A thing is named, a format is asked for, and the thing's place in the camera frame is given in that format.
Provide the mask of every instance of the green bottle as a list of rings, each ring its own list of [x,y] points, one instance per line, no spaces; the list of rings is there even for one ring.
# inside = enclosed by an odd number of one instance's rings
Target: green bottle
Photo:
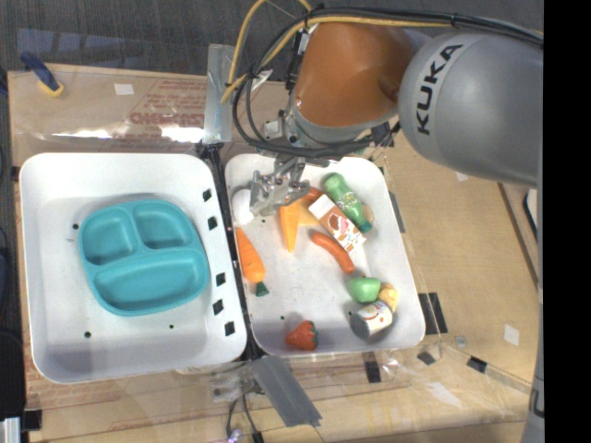
[[[361,233],[371,230],[371,223],[363,214],[361,202],[349,188],[342,175],[338,173],[329,175],[324,180],[324,190]]]

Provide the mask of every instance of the green apple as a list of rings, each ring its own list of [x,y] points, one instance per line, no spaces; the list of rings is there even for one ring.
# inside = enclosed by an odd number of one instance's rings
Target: green apple
[[[381,281],[374,277],[357,277],[347,282],[351,296],[361,304],[375,302],[380,292]]]

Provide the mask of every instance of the orange toy food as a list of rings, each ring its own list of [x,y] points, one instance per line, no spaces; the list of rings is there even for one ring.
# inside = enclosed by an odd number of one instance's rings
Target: orange toy food
[[[339,266],[341,266],[341,269],[345,274],[353,274],[355,271],[355,264],[353,264],[349,254],[336,241],[330,238],[327,234],[315,232],[312,234],[312,242],[331,253],[339,262]]]
[[[310,213],[308,207],[320,198],[322,191],[316,187],[311,187],[310,191],[302,198],[299,198],[295,203],[299,206],[299,222],[300,226],[318,225],[318,219]]]
[[[314,322],[304,320],[296,329],[285,335],[285,342],[300,350],[312,351],[318,346],[318,332],[314,328]]]
[[[263,295],[264,291],[266,291],[265,284],[263,283],[263,279],[265,279],[265,274],[267,273],[265,265],[262,263],[255,246],[250,243],[242,228],[236,228],[235,233],[238,255],[240,256],[240,266],[242,267],[244,277],[257,284],[257,295]]]
[[[293,253],[296,249],[297,225],[299,224],[299,206],[297,203],[292,202],[289,205],[282,205],[279,208],[279,220],[287,251]]]

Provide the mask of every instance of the label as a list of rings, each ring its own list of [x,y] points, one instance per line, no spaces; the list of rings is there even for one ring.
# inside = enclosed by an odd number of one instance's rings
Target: label
[[[308,209],[347,253],[366,241],[356,225],[327,195],[320,196]]]
[[[369,338],[392,324],[392,311],[381,300],[363,307],[351,316],[351,328],[361,338]]]
[[[357,197],[351,191],[344,194],[341,198],[336,201],[336,205],[339,209],[344,210],[347,207],[352,207],[357,203]]]
[[[416,142],[427,159],[443,160],[440,144],[428,142],[429,137],[437,138],[437,100],[443,81],[459,56],[486,35],[460,33],[442,43],[429,57],[416,77],[411,106],[415,111]]]

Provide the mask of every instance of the plastic sheet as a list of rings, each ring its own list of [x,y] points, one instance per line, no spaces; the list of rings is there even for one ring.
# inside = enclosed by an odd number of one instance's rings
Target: plastic sheet
[[[65,87],[59,97],[31,72],[8,76],[16,165],[44,151],[194,153],[205,135],[204,77],[47,66]]]
[[[284,95],[273,83],[253,94],[258,124],[276,115]],[[252,149],[235,135],[223,161],[242,152]],[[269,441],[519,441],[538,297],[499,187],[460,181],[418,158],[403,137],[363,156],[381,168],[391,194],[426,321],[421,343],[286,359],[322,418],[317,428],[285,428],[246,362],[58,385],[35,369],[25,329],[28,408],[43,409],[30,440],[225,442],[229,422],[248,441],[252,421]]]

